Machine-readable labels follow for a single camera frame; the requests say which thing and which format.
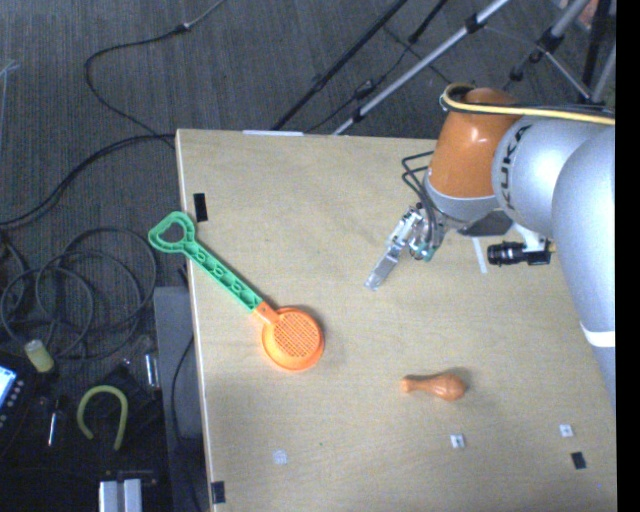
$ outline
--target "toy shovel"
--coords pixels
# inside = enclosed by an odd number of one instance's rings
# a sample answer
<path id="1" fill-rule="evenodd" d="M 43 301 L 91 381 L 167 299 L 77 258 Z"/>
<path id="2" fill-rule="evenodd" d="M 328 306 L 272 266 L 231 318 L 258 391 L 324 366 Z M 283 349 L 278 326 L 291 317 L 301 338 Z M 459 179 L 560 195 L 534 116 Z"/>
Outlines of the toy shovel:
<path id="1" fill-rule="evenodd" d="M 162 235 L 173 225 L 182 228 L 183 237 L 169 242 Z M 305 370 L 313 366 L 324 350 L 324 336 L 317 322 L 297 308 L 274 310 L 238 276 L 223 265 L 196 240 L 196 229 L 189 216 L 171 212 L 149 231 L 149 242 L 159 251 L 181 253 L 233 295 L 250 313 L 263 322 L 262 345 L 267 355 L 286 370 Z"/>

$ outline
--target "wooden peg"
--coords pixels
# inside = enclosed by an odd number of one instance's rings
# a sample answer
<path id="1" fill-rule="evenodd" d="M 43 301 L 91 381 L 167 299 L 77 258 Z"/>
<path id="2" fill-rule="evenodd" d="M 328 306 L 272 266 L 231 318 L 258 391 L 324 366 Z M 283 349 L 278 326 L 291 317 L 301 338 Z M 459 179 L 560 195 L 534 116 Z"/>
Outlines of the wooden peg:
<path id="1" fill-rule="evenodd" d="M 416 390 L 426 391 L 447 402 L 462 398 L 467 390 L 464 381 L 453 373 L 442 373 L 433 377 L 407 375 L 402 379 L 400 387 L 405 393 Z"/>

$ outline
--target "wooden table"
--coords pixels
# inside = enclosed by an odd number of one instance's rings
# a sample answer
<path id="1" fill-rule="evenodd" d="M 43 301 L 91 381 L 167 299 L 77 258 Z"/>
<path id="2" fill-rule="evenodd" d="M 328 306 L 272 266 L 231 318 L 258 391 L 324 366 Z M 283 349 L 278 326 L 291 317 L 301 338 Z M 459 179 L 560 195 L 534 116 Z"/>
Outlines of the wooden table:
<path id="1" fill-rule="evenodd" d="M 326 337 L 313 368 L 279 369 L 255 319 L 189 264 L 216 512 L 617 509 L 615 416 L 555 258 L 485 269 L 452 232 L 431 262 L 405 254 L 364 287 L 416 201 L 401 159 L 434 144 L 178 131 L 198 239 Z M 444 371 L 468 384 L 460 400 L 400 389 Z"/>

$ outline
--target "orange toy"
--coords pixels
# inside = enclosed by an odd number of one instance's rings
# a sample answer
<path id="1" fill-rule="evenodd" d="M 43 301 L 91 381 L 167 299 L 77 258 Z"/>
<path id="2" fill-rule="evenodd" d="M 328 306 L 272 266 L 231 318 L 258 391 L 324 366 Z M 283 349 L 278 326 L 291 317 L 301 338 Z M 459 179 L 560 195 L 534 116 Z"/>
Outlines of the orange toy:
<path id="1" fill-rule="evenodd" d="M 162 235 L 173 225 L 182 229 L 182 238 L 171 242 Z M 285 370 L 306 370 L 318 362 L 324 351 L 324 336 L 318 323 L 297 308 L 274 310 L 246 283 L 234 275 L 196 240 L 193 221 L 186 213 L 171 212 L 149 231 L 149 243 L 166 253 L 181 253 L 190 258 L 247 311 L 263 322 L 262 345 L 265 352 Z"/>
<path id="2" fill-rule="evenodd" d="M 405 393 L 415 390 L 426 391 L 447 402 L 462 398 L 467 390 L 464 381 L 453 373 L 442 373 L 433 377 L 407 375 L 402 379 L 400 387 Z"/>

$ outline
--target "green handle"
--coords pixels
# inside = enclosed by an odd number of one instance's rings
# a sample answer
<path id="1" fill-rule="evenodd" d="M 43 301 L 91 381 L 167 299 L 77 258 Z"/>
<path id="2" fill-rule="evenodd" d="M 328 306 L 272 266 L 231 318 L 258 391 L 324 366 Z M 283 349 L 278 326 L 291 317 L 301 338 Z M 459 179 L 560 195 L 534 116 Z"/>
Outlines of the green handle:
<path id="1" fill-rule="evenodd" d="M 183 237 L 177 242 L 168 242 L 162 235 L 174 224 L 182 228 Z M 149 231 L 149 243 L 159 251 L 181 253 L 190 258 L 202 270 L 213 277 L 240 303 L 253 311 L 262 299 L 218 259 L 196 240 L 196 228 L 186 213 L 171 212 Z"/>

